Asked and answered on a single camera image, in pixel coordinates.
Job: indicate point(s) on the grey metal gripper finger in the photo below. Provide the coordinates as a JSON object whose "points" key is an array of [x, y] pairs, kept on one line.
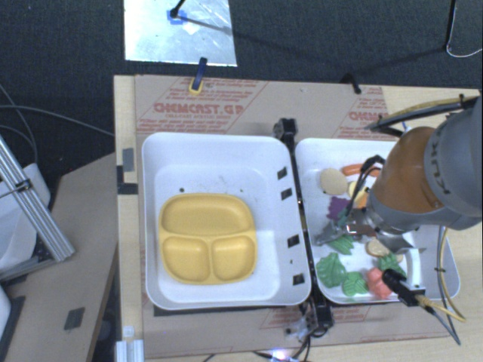
{"points": [[337, 225], [327, 237]]}

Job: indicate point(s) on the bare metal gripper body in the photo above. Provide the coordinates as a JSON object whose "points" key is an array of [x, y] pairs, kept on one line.
{"points": [[364, 230]]}

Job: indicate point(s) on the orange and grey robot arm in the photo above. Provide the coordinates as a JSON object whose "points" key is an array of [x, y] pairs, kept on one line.
{"points": [[411, 175]]}

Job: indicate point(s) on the purple toy grapes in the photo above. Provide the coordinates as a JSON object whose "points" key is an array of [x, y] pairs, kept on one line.
{"points": [[337, 206]]}

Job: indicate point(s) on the beige toy bread slice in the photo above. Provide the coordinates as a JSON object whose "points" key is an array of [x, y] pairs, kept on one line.
{"points": [[376, 248]]}

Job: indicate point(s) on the large green toy lettuce leaf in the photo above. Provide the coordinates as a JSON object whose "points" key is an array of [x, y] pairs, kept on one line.
{"points": [[330, 270]]}

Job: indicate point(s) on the yellow toy food piece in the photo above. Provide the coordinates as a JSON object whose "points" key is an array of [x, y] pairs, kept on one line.
{"points": [[358, 192]]}

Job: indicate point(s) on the thin black rod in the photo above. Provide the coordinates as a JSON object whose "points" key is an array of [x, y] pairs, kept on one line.
{"points": [[300, 202]]}

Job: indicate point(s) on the pink toy food piece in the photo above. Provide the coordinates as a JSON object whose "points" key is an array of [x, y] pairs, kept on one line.
{"points": [[377, 285]]}

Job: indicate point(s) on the orange toy carrot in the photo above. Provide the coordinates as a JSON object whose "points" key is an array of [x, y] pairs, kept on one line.
{"points": [[351, 169]]}

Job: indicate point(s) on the white plastic tray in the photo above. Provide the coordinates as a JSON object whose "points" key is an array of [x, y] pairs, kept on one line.
{"points": [[313, 157], [226, 157]]}

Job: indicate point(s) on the yellow divided plate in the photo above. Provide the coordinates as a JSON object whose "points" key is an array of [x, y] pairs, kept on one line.
{"points": [[205, 236]]}

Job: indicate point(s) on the brown cardboard board red print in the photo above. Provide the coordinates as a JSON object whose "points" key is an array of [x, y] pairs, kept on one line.
{"points": [[241, 108]]}

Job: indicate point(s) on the black cylinder on white bracket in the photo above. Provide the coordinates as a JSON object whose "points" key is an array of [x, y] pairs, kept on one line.
{"points": [[412, 266]]}

